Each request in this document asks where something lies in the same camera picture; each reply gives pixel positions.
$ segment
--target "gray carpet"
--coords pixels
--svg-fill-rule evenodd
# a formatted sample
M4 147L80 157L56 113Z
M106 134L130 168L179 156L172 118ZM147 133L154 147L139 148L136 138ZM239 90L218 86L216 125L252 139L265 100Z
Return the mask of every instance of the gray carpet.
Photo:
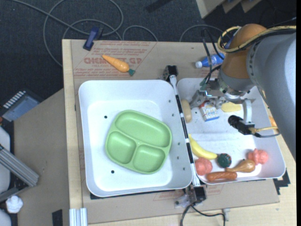
M63 87L59 63L62 63L61 39L68 27L45 14L61 0L18 1L41 11L16 1L0 0L0 102L22 88L46 99ZM83 19L100 20L102 23L83 21L74 27L89 32L93 26L103 26L104 40L124 37L124 40L154 41L156 37L159 41L179 41L186 29L197 24L220 30L247 23L272 26L296 16L296 0L263 0L247 13L240 5L227 14L218 6L205 19L201 18L195 0L65 0L51 14L66 24ZM44 33L49 51L43 40L46 18ZM111 33L116 28L118 34ZM209 30L216 40L220 32ZM189 30L182 41L201 42L200 31L199 28ZM87 35L69 29L65 38L86 39Z

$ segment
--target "toy carrot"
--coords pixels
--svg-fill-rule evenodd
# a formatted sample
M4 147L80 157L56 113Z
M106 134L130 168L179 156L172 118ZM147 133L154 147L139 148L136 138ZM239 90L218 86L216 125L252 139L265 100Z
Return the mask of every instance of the toy carrot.
M135 73L135 70L130 69L128 63L125 61L107 55L103 55L103 58L120 72L128 72L131 76Z

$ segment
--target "yellow banana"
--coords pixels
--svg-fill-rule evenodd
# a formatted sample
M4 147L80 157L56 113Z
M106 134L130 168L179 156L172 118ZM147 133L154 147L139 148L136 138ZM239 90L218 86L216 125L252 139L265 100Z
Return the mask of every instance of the yellow banana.
M189 136L189 140L190 140L190 145L191 145L191 149L193 154L195 154L197 157L203 157L206 158L208 160L213 160L215 158L217 158L217 154L207 151L204 148L202 148L195 139L193 139L191 137L191 134L188 134Z

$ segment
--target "green divided plate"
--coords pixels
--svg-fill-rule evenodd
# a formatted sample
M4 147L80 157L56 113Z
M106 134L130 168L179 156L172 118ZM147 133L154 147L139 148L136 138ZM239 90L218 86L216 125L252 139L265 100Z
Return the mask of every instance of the green divided plate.
M105 150L115 163L151 174L163 166L171 142L171 130L165 123L138 111L124 110L111 124Z

